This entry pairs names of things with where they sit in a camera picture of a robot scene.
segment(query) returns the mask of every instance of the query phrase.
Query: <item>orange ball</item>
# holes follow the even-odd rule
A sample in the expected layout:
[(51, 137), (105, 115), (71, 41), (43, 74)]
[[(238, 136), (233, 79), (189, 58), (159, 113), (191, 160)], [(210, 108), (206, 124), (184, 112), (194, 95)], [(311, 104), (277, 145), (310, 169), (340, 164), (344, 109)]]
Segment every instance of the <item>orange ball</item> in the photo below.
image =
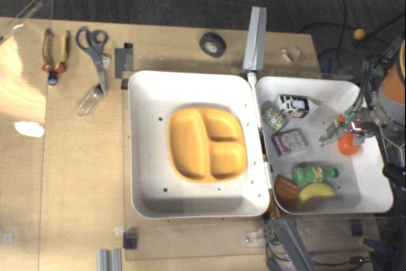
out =
[(367, 36), (367, 33), (363, 29), (356, 29), (354, 31), (354, 40), (356, 41), (361, 41), (365, 36)]

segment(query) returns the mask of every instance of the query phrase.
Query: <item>wooden tabletop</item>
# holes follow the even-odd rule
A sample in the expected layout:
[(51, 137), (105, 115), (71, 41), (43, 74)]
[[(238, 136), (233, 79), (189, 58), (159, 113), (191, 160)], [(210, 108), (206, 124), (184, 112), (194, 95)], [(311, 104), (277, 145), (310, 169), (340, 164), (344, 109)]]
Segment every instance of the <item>wooden tabletop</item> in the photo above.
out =
[[(0, 18), (0, 27), (8, 21)], [(133, 43), (135, 65), (138, 58), (150, 63), (165, 59), (239, 67), (247, 39), (246, 31), (212, 31), (227, 43), (224, 56), (215, 59), (199, 48), (207, 29), (29, 20), (0, 45), (0, 235), (13, 234), (12, 241), (4, 238), (0, 243), (1, 270), (96, 270), (98, 249), (122, 246), (126, 160), (121, 80), (114, 79), (112, 62), (106, 73), (107, 96), (88, 116), (76, 114), (78, 103), (98, 84), (90, 57), (74, 42), (82, 26), (107, 32), (104, 52), (113, 58), (114, 48)], [(41, 71), (46, 28), (54, 33), (54, 61), (60, 55), (62, 34), (69, 30), (73, 35), (67, 71), (54, 88), (48, 87), (47, 75)], [(302, 51), (296, 63), (280, 58), (282, 48), (294, 51), (295, 46)], [(320, 72), (308, 35), (267, 33), (265, 65), (275, 73)], [(44, 128), (44, 135), (20, 134), (15, 123), (24, 121), (37, 123), (36, 129)], [(267, 267), (264, 254), (142, 261), (125, 261), (123, 254), (123, 269)]]

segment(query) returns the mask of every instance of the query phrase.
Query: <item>orange plate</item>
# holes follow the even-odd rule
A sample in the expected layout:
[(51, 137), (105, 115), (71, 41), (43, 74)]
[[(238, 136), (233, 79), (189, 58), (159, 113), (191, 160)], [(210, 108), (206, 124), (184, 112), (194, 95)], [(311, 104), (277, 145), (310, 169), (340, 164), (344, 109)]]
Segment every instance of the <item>orange plate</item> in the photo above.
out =
[(168, 147), (176, 174), (190, 182), (229, 181), (247, 168), (241, 125), (225, 110), (189, 107), (175, 112)]

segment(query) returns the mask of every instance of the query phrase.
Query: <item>scissors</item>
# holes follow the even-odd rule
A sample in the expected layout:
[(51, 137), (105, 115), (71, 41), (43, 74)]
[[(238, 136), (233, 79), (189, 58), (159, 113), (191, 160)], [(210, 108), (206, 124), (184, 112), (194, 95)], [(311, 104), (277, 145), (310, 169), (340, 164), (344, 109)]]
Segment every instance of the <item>scissors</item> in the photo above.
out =
[[(82, 33), (85, 33), (84, 39), (86, 41), (86, 46), (83, 46), (79, 40), (79, 36)], [(106, 79), (103, 71), (103, 47), (107, 42), (107, 34), (104, 30), (95, 30), (90, 32), (87, 27), (81, 27), (76, 33), (76, 43), (84, 52), (86, 52), (93, 60), (95, 64), (97, 75), (100, 81), (100, 88), (103, 91), (103, 94), (107, 93)]]

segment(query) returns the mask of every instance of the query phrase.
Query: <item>box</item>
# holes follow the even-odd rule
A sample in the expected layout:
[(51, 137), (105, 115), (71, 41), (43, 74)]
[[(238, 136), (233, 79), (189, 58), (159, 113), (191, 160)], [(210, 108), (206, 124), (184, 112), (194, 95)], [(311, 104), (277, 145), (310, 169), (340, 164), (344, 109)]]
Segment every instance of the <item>box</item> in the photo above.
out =
[[(131, 77), (131, 182), (137, 212), (146, 218), (259, 216), (268, 208), (269, 188), (277, 175), (290, 178), (292, 169), (303, 162), (337, 168), (339, 178), (328, 181), (336, 195), (328, 200), (315, 199), (300, 212), (285, 212), (318, 215), (383, 213), (390, 209), (393, 196), (381, 173), (383, 160), (375, 138), (367, 139), (359, 153), (350, 157), (342, 156), (336, 143), (324, 148), (318, 144), (329, 123), (357, 97), (358, 87), (344, 81), (263, 77), (256, 92), (260, 106), (274, 102), (279, 94), (305, 96), (318, 103), (305, 119), (289, 121), (289, 129), (300, 130), (305, 139), (306, 148), (300, 152), (278, 157), (271, 144), (272, 130), (265, 123), (262, 126), (272, 174), (263, 160), (257, 103), (245, 79), (151, 71)], [(185, 107), (227, 110), (240, 121), (247, 147), (247, 169), (240, 177), (228, 182), (192, 183), (176, 175), (169, 160), (167, 123), (173, 113)]]

